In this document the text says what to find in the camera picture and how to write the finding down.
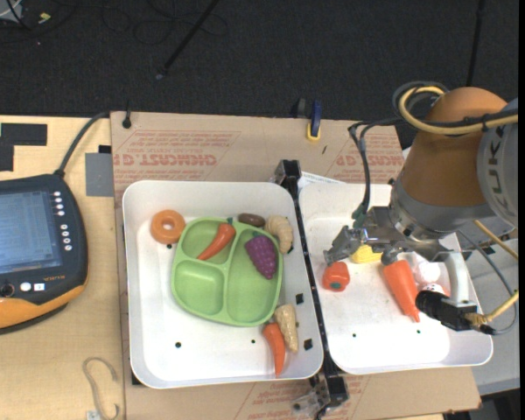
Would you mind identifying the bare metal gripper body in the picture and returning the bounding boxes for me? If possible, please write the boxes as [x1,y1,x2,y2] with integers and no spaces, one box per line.
[360,206,442,254]

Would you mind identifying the yellow corn cob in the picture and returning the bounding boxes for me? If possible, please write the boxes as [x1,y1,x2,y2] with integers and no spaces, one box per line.
[349,243,384,265]

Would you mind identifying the orange bell pepper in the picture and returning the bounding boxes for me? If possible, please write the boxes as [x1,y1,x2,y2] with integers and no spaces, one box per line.
[321,260,352,293]

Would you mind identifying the large orange carrot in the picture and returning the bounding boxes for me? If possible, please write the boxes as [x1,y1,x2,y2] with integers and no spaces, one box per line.
[381,258,422,324]

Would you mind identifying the thin black rod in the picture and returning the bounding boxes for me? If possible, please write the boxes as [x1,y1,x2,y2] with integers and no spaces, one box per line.
[287,176,339,382]

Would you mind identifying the white rounded toy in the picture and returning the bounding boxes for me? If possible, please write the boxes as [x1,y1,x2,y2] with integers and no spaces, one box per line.
[412,260,443,286]

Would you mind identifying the beige croissant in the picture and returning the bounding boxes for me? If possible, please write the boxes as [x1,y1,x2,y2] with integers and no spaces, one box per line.
[263,214,295,255]

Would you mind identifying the purple grapes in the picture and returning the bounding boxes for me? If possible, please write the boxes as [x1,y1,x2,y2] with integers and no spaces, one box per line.
[244,231,278,281]

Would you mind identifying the white plastic tray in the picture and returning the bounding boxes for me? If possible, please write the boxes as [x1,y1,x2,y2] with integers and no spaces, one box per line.
[122,179,325,389]
[297,181,494,376]

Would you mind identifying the brown sausage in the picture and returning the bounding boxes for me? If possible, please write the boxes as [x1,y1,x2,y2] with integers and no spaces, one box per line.
[237,213,267,228]

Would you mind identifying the beige parsnip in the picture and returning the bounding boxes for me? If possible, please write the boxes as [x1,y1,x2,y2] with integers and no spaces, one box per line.
[273,303,300,354]

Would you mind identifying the small orange carrot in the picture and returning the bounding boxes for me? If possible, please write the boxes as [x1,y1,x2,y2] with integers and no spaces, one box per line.
[262,321,287,379]
[196,217,238,262]

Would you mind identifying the brown cardboard board red print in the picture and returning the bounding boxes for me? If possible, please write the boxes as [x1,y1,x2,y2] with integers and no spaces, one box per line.
[108,110,483,420]

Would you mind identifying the green divided plate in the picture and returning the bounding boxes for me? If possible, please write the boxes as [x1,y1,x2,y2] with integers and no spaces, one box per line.
[170,216,285,327]

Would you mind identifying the orange doughnut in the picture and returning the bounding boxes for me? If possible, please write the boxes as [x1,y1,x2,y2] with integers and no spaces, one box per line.
[150,209,187,245]

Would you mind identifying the black cylinder on white bracket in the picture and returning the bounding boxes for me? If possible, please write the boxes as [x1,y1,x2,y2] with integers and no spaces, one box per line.
[415,251,480,333]

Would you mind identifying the black block with thin wires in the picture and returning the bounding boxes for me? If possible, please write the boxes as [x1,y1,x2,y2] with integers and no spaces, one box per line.
[273,159,302,188]
[313,373,349,416]

